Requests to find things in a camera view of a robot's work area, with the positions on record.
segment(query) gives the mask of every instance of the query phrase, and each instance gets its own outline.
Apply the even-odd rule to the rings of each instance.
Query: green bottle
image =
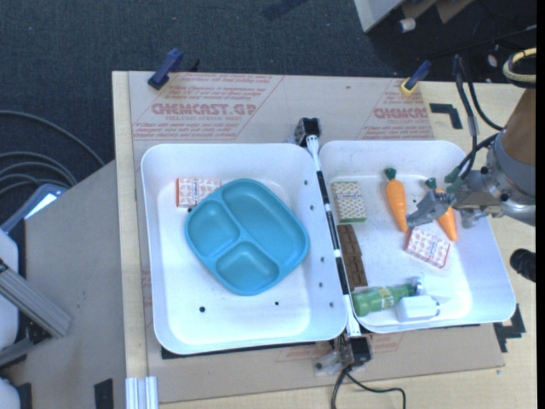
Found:
[[[414,296],[416,287],[410,283],[379,286],[352,294],[352,303],[358,317],[395,306],[402,297]]]

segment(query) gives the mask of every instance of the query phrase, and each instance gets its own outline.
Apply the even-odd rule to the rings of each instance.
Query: gray surface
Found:
[[[15,385],[32,385],[32,409],[95,409],[94,386],[109,378],[115,407],[123,407],[117,219],[111,162],[26,223],[28,281],[72,317],[65,337],[2,372]]]

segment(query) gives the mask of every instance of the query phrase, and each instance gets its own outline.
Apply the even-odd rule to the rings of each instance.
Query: white eraser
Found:
[[[429,320],[439,315],[439,302],[431,296],[403,297],[395,306],[400,323]]]

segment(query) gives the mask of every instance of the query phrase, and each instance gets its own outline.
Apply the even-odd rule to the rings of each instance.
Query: white tray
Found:
[[[387,207],[383,170],[393,167],[405,184],[409,211],[426,192],[423,182],[442,178],[464,153],[445,141],[333,141],[320,151],[328,186],[357,181],[367,220],[353,224],[369,285],[395,285],[416,276],[441,304],[440,315],[399,323],[394,311],[359,322],[388,333],[504,321],[515,299],[487,219],[469,230],[458,224],[447,264],[433,268],[404,251]],[[153,323],[158,341],[177,354],[332,339],[347,322],[322,196],[310,154],[293,144],[163,144],[141,161],[152,276]],[[276,193],[307,229],[307,258],[292,274],[257,296],[233,294],[217,282],[184,240],[186,209],[175,205],[177,177],[249,178]],[[422,228],[444,235],[435,223]]]

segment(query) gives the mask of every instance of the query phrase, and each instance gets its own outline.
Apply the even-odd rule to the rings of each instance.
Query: carrot green top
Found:
[[[437,188],[437,182],[435,181],[435,177],[430,177],[424,183],[426,183],[426,186],[429,187],[430,189]]]
[[[395,179],[396,170],[394,168],[386,168],[384,170],[384,174],[386,175],[388,179],[392,180],[392,179]]]

